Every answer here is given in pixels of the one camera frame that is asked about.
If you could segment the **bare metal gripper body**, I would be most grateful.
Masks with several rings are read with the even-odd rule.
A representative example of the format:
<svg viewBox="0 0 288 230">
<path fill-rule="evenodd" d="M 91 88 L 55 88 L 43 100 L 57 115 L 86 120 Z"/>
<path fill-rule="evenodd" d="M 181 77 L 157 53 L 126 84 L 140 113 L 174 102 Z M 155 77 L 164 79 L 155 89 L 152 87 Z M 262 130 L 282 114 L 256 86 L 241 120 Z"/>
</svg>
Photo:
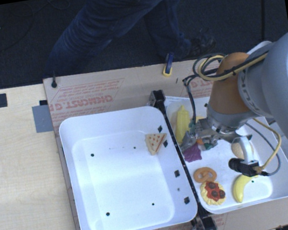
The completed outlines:
<svg viewBox="0 0 288 230">
<path fill-rule="evenodd" d="M 217 130 L 213 130 L 209 125 L 207 119 L 200 119 L 195 124 L 195 131 L 197 132 L 197 142 L 201 146 L 202 150 L 209 150 L 218 145 L 218 141 L 224 140 L 230 144 L 237 138 L 236 132 L 222 133 Z"/>
</svg>

